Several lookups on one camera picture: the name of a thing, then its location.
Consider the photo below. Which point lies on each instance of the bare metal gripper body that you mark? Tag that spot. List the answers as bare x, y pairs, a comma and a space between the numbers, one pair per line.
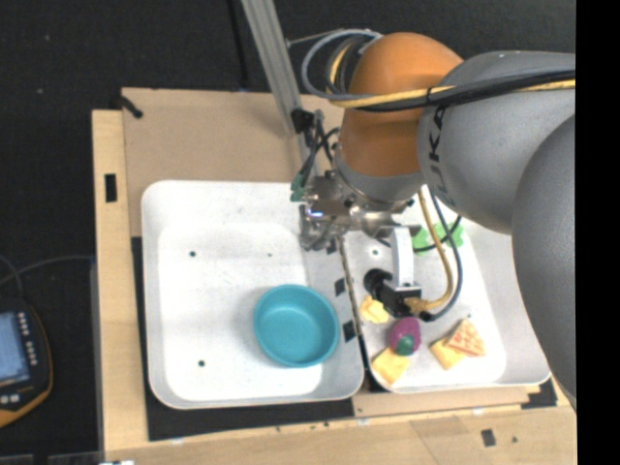
329, 208

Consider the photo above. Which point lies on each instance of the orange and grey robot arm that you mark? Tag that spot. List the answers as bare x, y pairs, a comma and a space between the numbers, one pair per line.
484, 138

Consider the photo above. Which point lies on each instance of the pale yellow toy food piece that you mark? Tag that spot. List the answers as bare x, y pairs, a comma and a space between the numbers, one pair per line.
372, 309

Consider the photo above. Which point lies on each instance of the green broccoli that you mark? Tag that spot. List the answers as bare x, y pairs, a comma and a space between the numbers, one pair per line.
448, 234

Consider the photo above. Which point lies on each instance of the teal bowl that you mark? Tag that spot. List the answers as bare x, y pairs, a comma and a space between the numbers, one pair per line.
295, 327

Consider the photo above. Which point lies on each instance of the white plastic tray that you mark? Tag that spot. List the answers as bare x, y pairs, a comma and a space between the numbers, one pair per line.
218, 284
484, 371

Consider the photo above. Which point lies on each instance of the brown cardboard board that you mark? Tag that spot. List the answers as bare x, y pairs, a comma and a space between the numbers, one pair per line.
203, 133

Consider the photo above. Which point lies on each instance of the purple and green toy vegetable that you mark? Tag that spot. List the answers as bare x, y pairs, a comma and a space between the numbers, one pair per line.
404, 337

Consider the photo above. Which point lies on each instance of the orange pizza slice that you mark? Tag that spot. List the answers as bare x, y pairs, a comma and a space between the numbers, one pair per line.
467, 339

